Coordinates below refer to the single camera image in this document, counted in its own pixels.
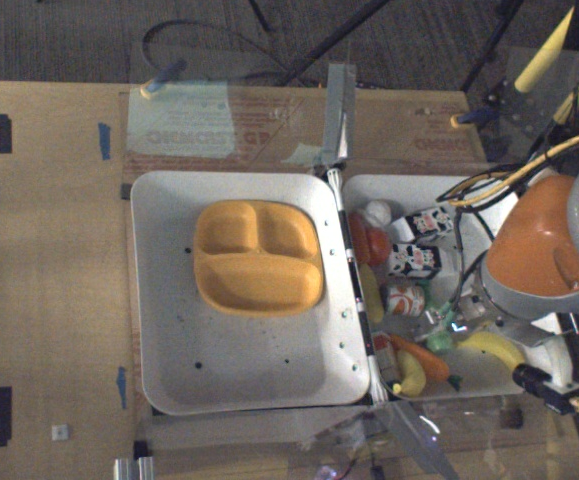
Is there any cow print milk carton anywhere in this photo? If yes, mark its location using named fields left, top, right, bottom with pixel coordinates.
left=385, top=242, right=459, bottom=281
left=390, top=206, right=456, bottom=244

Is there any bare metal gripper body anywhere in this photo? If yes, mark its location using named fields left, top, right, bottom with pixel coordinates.
left=436, top=293, right=506, bottom=338

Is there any white round object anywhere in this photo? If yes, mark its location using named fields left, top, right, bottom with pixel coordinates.
left=362, top=199, right=393, bottom=229

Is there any orange carrot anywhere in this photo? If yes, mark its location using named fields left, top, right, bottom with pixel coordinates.
left=389, top=333, right=464, bottom=392

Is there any orange divided plate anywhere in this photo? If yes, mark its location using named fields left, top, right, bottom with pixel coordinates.
left=192, top=198, right=326, bottom=318

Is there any black cylinder on white bracket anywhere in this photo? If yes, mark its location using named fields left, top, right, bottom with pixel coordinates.
left=511, top=325, right=579, bottom=416

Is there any white plastic tray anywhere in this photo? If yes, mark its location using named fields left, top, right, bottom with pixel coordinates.
left=129, top=170, right=372, bottom=416
left=341, top=173, right=576, bottom=402

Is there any orange and white can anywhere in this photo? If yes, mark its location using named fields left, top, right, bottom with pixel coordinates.
left=380, top=282, right=428, bottom=318

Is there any red and white can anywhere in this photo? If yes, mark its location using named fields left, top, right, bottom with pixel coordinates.
left=370, top=331, right=401, bottom=383

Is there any yellow banana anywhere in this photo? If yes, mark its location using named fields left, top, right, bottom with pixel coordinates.
left=358, top=262, right=386, bottom=325
left=392, top=349, right=428, bottom=399
left=456, top=330, right=527, bottom=372

